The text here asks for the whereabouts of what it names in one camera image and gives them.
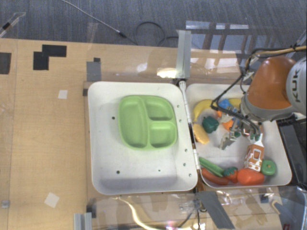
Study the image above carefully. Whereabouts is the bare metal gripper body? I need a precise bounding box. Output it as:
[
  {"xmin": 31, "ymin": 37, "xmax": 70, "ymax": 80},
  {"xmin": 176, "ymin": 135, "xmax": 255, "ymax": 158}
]
[{"xmin": 227, "ymin": 114, "xmax": 262, "ymax": 137}]

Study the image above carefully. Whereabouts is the orange round toy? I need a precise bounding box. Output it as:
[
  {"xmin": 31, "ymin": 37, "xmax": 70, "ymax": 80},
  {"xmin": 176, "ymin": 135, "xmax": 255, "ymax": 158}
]
[{"xmin": 221, "ymin": 119, "xmax": 235, "ymax": 132}]

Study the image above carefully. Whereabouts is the dark green pepper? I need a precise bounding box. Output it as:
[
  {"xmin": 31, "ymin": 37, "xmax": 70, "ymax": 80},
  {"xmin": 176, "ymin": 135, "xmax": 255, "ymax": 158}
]
[{"xmin": 201, "ymin": 115, "xmax": 220, "ymax": 134}]

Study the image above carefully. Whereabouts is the yellow rounded toy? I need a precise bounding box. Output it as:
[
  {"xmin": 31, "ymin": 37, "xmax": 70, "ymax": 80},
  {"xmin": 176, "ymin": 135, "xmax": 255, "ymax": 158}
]
[{"xmin": 227, "ymin": 97, "xmax": 242, "ymax": 108}]

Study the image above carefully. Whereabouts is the yellow corn cob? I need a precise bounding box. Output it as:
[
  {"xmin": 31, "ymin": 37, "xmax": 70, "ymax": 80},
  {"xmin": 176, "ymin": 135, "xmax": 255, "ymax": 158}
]
[{"xmin": 192, "ymin": 123, "xmax": 210, "ymax": 145}]

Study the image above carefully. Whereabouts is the blue toy block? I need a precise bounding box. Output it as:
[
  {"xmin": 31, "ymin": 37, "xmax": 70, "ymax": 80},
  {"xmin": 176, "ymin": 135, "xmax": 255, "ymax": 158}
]
[{"xmin": 217, "ymin": 98, "xmax": 238, "ymax": 115}]

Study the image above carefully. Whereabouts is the white and orange carton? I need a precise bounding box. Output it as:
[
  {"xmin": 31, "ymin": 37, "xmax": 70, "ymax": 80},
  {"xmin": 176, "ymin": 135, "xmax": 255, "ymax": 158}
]
[{"xmin": 244, "ymin": 133, "xmax": 265, "ymax": 173}]

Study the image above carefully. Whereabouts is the red strawberry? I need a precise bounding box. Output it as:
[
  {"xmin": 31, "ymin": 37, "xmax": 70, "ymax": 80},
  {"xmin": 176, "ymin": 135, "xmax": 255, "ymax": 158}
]
[{"xmin": 223, "ymin": 166, "xmax": 239, "ymax": 184}]

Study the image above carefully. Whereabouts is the white plastic tray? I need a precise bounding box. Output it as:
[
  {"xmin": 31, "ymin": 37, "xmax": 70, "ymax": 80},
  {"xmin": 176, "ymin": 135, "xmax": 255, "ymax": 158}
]
[
  {"xmin": 186, "ymin": 83, "xmax": 293, "ymax": 189},
  {"xmin": 87, "ymin": 81, "xmax": 199, "ymax": 196}
]

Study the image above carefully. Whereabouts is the red sausage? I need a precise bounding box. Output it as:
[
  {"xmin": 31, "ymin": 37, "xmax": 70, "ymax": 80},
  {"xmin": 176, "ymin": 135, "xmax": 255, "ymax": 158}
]
[{"xmin": 201, "ymin": 167, "xmax": 229, "ymax": 186}]

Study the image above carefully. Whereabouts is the orange carrot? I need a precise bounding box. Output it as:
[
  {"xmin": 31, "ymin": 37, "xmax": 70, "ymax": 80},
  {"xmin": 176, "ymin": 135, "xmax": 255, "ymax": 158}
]
[{"xmin": 236, "ymin": 168, "xmax": 265, "ymax": 186}]

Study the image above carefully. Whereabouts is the yellow banana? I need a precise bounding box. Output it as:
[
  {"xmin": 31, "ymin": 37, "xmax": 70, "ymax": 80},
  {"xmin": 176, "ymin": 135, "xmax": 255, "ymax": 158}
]
[{"xmin": 192, "ymin": 99, "xmax": 214, "ymax": 123}]

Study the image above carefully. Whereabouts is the green doughnut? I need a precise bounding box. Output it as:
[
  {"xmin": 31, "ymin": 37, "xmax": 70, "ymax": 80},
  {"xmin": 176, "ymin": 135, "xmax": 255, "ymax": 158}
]
[{"xmin": 260, "ymin": 159, "xmax": 277, "ymax": 177}]

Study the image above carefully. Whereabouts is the green divided plate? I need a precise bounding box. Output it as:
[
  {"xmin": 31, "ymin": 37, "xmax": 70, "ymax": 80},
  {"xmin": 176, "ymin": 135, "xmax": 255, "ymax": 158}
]
[{"xmin": 118, "ymin": 94, "xmax": 178, "ymax": 151}]

